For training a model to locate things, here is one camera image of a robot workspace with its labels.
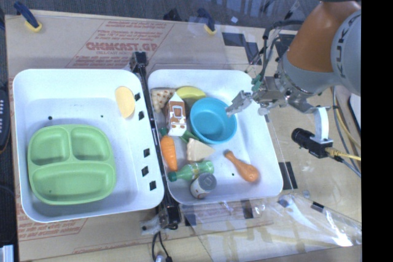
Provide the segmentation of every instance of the tin can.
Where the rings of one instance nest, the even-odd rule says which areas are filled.
[[[209,172],[203,172],[191,183],[190,191],[194,198],[203,199],[216,185],[216,178]]]

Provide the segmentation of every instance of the toy carrot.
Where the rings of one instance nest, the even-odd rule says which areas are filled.
[[[164,156],[166,164],[171,171],[177,171],[177,158],[176,158],[176,148],[174,146],[174,141],[172,137],[168,135],[168,130],[166,128],[161,128],[160,133],[162,135],[160,144],[161,152]]]

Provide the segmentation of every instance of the green divided dish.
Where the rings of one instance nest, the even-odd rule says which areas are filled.
[[[82,204],[110,195],[116,184],[111,144],[98,128],[58,125],[35,132],[28,147],[31,189],[51,205]]]

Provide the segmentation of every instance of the beige oval object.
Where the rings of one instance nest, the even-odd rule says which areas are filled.
[[[115,98],[123,118],[131,116],[135,110],[134,93],[127,87],[118,87],[115,90]]]

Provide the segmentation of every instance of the bottle cap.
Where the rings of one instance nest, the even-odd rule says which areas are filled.
[[[174,171],[171,171],[168,173],[168,179],[170,182],[174,182],[177,180],[176,173]]]

